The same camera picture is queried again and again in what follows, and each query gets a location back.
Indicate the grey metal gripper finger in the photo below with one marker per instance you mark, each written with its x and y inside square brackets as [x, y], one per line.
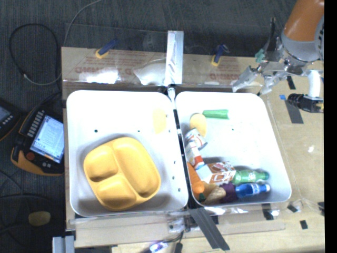
[269, 84]
[246, 78]

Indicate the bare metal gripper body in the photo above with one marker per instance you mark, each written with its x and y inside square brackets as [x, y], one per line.
[275, 68]

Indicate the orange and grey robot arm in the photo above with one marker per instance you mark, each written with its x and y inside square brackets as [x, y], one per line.
[302, 22]

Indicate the green stick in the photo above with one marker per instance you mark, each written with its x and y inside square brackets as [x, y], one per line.
[216, 114]

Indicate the white plastic tray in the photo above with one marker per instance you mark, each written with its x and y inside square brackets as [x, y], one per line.
[118, 109]
[250, 146]

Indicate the yellow oval biscuit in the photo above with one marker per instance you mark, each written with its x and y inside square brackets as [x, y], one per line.
[199, 124]

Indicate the brown cardboard board red print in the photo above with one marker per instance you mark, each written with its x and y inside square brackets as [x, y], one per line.
[302, 146]

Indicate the thin black and white rod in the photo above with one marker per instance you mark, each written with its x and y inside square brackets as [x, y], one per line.
[172, 95]

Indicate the white can red print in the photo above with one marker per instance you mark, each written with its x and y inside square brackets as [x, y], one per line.
[195, 138]

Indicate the small white and orange carton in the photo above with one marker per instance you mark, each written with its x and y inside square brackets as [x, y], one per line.
[194, 155]

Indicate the green plastic bottle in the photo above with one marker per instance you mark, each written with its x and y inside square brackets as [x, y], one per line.
[248, 176]

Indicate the pale yellow oval piece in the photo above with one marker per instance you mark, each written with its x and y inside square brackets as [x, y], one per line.
[159, 120]

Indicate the large orange and white carton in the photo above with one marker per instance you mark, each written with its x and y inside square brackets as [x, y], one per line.
[217, 173]

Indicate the blue plastic bottle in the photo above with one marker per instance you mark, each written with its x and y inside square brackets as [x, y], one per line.
[251, 190]

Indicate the purple grapes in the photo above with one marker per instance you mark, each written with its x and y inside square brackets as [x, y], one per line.
[229, 192]

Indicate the orange carrot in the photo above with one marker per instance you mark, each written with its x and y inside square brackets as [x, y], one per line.
[196, 183]

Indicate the tan bread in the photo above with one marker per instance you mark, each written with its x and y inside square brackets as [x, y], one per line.
[214, 195]

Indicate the yellow divided plate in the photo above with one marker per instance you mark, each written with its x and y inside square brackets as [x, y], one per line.
[123, 173]

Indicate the dull yellow oval object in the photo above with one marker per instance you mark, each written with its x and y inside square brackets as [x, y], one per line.
[39, 218]

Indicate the black cylinder on white bracket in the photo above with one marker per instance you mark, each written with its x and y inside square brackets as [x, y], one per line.
[302, 101]

